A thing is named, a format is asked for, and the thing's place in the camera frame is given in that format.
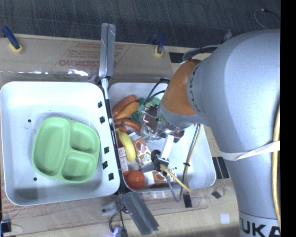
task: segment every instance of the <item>yellow cable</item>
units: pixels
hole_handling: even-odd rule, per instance
[[[194,145],[193,145],[193,147],[191,149],[191,153],[190,153],[190,155],[189,155],[189,157],[187,159],[187,162],[186,162],[187,165],[186,165],[186,170],[185,170],[185,183],[186,183],[186,186],[187,187],[189,187],[189,185],[188,185],[188,178],[187,178],[187,170],[188,170],[188,167],[189,167],[189,162],[190,162],[191,157],[192,157],[192,153],[193,153],[194,148],[196,146],[196,142],[198,140],[198,136],[200,135],[200,131],[201,131],[201,125],[198,127],[198,131],[197,131],[197,135],[196,135],[196,139],[195,139]]]
[[[179,178],[177,178],[164,164],[160,164],[160,170],[165,171],[166,173],[168,173],[169,175],[171,175],[177,182],[178,184],[180,184],[184,189],[186,189],[188,192],[191,192],[191,190],[185,186],[184,183],[182,183]]]
[[[280,138],[280,123],[281,121],[280,121],[280,107],[279,107],[276,120],[275,120],[273,141],[278,141]],[[276,217],[280,227],[280,231],[282,232],[281,211],[279,206],[278,190],[277,190],[278,154],[279,154],[278,151],[275,151],[272,154],[272,191],[273,191],[273,202],[275,207],[275,213],[276,213]]]

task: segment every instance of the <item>kuka logo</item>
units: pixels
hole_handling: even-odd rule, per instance
[[[244,221],[242,218],[239,218],[239,221],[240,231],[249,236],[281,237],[280,228],[277,226],[257,225],[254,222]]]

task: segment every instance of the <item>white strap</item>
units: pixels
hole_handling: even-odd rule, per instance
[[[280,151],[281,150],[281,141],[274,141],[271,143],[268,143],[266,145],[263,145],[261,147],[258,147],[256,149],[253,149],[249,152],[244,152],[244,153],[224,153],[221,152],[222,158],[226,160],[240,160],[244,158],[248,158],[251,156],[256,156],[259,154],[264,154],[264,153],[269,153],[269,152],[275,152],[275,151]]]

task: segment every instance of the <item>white sink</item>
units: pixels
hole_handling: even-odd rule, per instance
[[[151,89],[154,87],[155,83],[144,83],[144,82],[119,82],[113,84],[109,88],[109,96],[111,100],[111,105],[115,106],[124,97],[135,94],[137,98],[146,98]],[[161,90],[166,89],[167,84],[159,84],[154,90],[157,93]],[[161,99],[163,94],[159,94],[157,97]],[[181,180],[184,171],[184,162],[192,143],[196,125],[191,125],[185,129],[184,136],[177,142],[173,143],[171,151],[169,154],[169,168],[176,168],[177,177]],[[165,139],[154,140],[147,143],[150,151],[159,149],[162,151],[165,145]],[[191,189],[205,188],[213,185],[216,180],[216,172],[212,160],[212,155],[209,149],[208,141],[206,138],[205,130],[202,127],[199,138],[196,142],[191,161],[190,167],[188,168],[188,184]],[[181,186],[178,183],[173,184],[174,190],[179,190]],[[144,188],[141,190],[136,190],[137,192],[163,192],[169,191],[167,185],[154,187],[154,188]]]
[[[96,198],[117,191],[120,178],[105,101],[98,86],[83,82],[10,82],[0,90],[0,111],[5,190],[14,204]],[[32,166],[36,132],[46,118],[54,116],[75,119],[100,135],[98,166],[85,183],[53,180],[39,175]]]

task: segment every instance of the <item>small carton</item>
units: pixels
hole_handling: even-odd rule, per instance
[[[171,173],[174,174],[175,176],[175,170],[174,169],[170,169]],[[145,187],[159,187],[161,185],[167,184],[167,180],[164,177],[164,175],[156,170],[153,171],[148,171],[144,173],[145,176]],[[174,183],[176,180],[170,175],[167,174],[168,180],[170,180],[170,183]]]
[[[137,135],[136,133],[132,133],[130,138],[133,142],[136,158],[135,161],[138,164],[141,171],[147,171],[151,169],[151,151],[148,146],[144,142],[143,138]]]
[[[123,175],[127,176],[129,173],[129,170],[128,170],[128,163],[127,163],[125,148],[124,147],[118,148],[118,154],[119,154],[119,158],[120,158],[120,166],[122,168]]]

